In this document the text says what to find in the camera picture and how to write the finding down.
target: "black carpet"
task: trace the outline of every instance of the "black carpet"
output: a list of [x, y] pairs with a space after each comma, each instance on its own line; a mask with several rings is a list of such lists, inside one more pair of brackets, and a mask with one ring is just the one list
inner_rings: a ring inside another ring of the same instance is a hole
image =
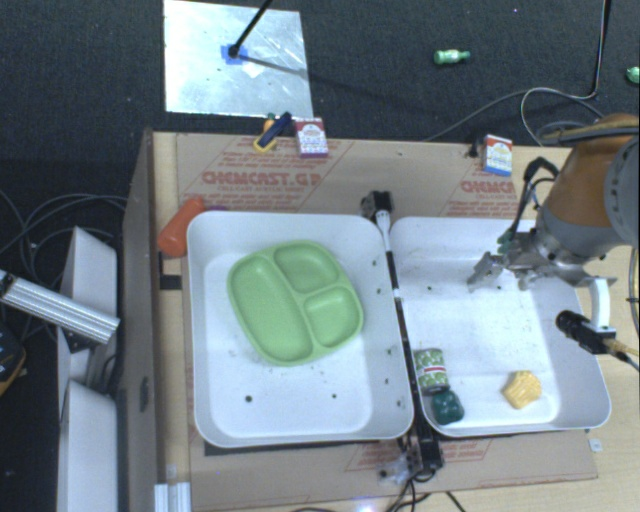
[[[514, 91], [547, 86], [588, 94], [602, 2], [281, 0], [274, 7], [301, 13], [314, 110], [329, 137], [424, 140]], [[639, 62], [639, 17], [637, 1], [613, 2], [599, 94], [590, 102], [605, 114], [638, 114], [638, 87], [624, 73]], [[164, 111], [162, 23], [160, 0], [0, 2], [0, 190], [22, 216], [60, 194], [125, 196], [144, 127], [258, 132], [257, 120]], [[437, 67], [433, 51], [447, 48], [468, 49], [472, 58]], [[519, 100], [439, 140], [470, 143], [492, 132], [533, 144]], [[573, 102], [540, 95], [527, 113], [536, 129], [595, 119]], [[93, 206], [56, 216], [34, 240], [74, 223], [117, 231], [119, 213]], [[2, 199], [0, 219], [1, 249], [20, 233]], [[61, 271], [65, 241], [61, 236], [39, 255], [44, 280]], [[0, 268], [23, 275], [17, 245], [0, 253]], [[6, 315], [21, 333], [25, 318]], [[27, 375], [0, 397], [0, 511], [49, 512], [58, 437], [55, 346], [44, 332], [25, 346]]]

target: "green can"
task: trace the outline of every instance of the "green can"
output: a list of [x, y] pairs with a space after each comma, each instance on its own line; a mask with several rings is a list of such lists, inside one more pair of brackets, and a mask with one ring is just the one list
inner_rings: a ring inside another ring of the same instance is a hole
[[433, 396], [449, 390], [449, 379], [442, 350], [439, 348], [414, 350], [413, 360], [418, 387], [423, 395]]

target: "green plate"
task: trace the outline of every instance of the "green plate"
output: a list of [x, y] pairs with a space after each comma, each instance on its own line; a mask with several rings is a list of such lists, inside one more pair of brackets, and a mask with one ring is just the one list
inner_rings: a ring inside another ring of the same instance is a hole
[[229, 299], [249, 341], [267, 361], [313, 361], [362, 329], [360, 300], [333, 255], [310, 241], [275, 245], [236, 262]]

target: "cardboard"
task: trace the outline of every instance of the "cardboard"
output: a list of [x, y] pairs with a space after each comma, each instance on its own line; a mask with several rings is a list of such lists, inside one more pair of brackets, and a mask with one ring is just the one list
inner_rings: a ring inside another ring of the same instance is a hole
[[[154, 158], [149, 156], [146, 162], [153, 162], [148, 167], [153, 176], [146, 182], [149, 196], [136, 196], [137, 201], [149, 201], [150, 210], [139, 203], [133, 205], [138, 213], [132, 209], [129, 223], [142, 231], [136, 233], [137, 241], [129, 234], [125, 242], [135, 244], [138, 257], [146, 258], [144, 264], [132, 260], [132, 271], [137, 268], [144, 280], [149, 272], [152, 275], [151, 283], [130, 287], [128, 293], [137, 297], [130, 303], [136, 314], [144, 313], [144, 318], [135, 320], [137, 332], [133, 334], [146, 340], [145, 350], [151, 351], [147, 356], [156, 361], [149, 385], [157, 421], [140, 418], [135, 411], [139, 396], [127, 400], [133, 402], [128, 410], [137, 418], [129, 418], [127, 434], [129, 493], [136, 495], [129, 502], [140, 504], [131, 510], [151, 510], [142, 505], [149, 504], [154, 478], [157, 482], [191, 482], [192, 506], [198, 512], [395, 496], [399, 487], [380, 481], [378, 474], [381, 466], [397, 458], [394, 441], [241, 452], [205, 445], [190, 412], [189, 322], [184, 321], [189, 318], [185, 315], [188, 294], [159, 284], [164, 282], [160, 272], [183, 284], [186, 274], [180, 260], [163, 260], [158, 268], [150, 268], [158, 261], [157, 253], [151, 249], [148, 254], [145, 247], [153, 248], [154, 241], [147, 240], [146, 245], [139, 240], [141, 233], [152, 237], [180, 202], [194, 194], [203, 195], [209, 206], [238, 210], [355, 213], [360, 200], [378, 189], [393, 193], [394, 218], [510, 218], [521, 188], [519, 176], [511, 181], [483, 172], [481, 160], [466, 157], [467, 147], [459, 144], [329, 140], [327, 159], [301, 160], [293, 139], [280, 140], [278, 149], [265, 155], [253, 152], [252, 137], [160, 133], [153, 135], [153, 141]], [[514, 148], [514, 169], [524, 169], [540, 151]], [[544, 153], [562, 165], [568, 150], [545, 149]], [[153, 302], [149, 314], [147, 294]], [[153, 330], [143, 335], [145, 323]], [[148, 340], [154, 336], [155, 341]], [[134, 394], [141, 375], [151, 371], [149, 360], [141, 359], [143, 352], [139, 348], [127, 355], [132, 360], [129, 371], [125, 364], [124, 387]], [[144, 373], [134, 372], [135, 365], [144, 368]], [[150, 430], [142, 431], [143, 422]], [[152, 431], [158, 435], [153, 455], [149, 453], [154, 444]], [[586, 441], [582, 431], [447, 441], [442, 445], [445, 467], [418, 490], [593, 479], [597, 471]], [[150, 465], [144, 467], [141, 459]]]

